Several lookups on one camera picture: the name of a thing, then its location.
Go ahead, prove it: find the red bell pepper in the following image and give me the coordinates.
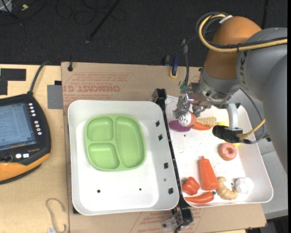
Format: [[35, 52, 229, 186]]
[[181, 177, 200, 196]]

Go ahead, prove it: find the brown cardboard board, red print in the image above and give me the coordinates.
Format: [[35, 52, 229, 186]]
[[60, 61, 267, 233]]

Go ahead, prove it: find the pink doughnut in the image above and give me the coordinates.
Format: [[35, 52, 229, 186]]
[[218, 142, 238, 162]]

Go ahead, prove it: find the orange-red sauce bottle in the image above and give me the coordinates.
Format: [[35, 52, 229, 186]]
[[199, 155, 219, 191]]

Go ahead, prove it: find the black cylinder on white bracket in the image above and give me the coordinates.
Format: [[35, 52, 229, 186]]
[[212, 102, 243, 143]]

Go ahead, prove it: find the beige croissant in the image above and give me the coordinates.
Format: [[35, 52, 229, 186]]
[[215, 176, 239, 200]]

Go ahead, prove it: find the white plastic tray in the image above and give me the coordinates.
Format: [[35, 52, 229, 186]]
[[164, 95, 274, 208], [67, 100, 180, 216]]

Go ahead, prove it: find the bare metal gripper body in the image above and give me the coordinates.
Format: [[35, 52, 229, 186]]
[[184, 82, 233, 108]]

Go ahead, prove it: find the green divided plate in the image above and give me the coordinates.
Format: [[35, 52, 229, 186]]
[[84, 114, 146, 172]]

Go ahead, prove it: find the white crumpled lump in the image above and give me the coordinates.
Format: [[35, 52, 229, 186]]
[[234, 177, 255, 194]]

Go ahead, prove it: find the tan waffle cone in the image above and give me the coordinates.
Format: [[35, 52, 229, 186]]
[[196, 116, 218, 127]]

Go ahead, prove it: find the white dotted ice cream scoop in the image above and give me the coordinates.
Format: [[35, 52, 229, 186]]
[[178, 110, 197, 127]]

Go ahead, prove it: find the orange carrot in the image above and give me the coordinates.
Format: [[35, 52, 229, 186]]
[[191, 121, 213, 131]]

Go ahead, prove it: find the yellow toy food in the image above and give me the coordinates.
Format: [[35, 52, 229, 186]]
[[218, 121, 241, 148]]

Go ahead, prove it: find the red chili pepper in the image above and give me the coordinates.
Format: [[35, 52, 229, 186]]
[[184, 191, 216, 204]]

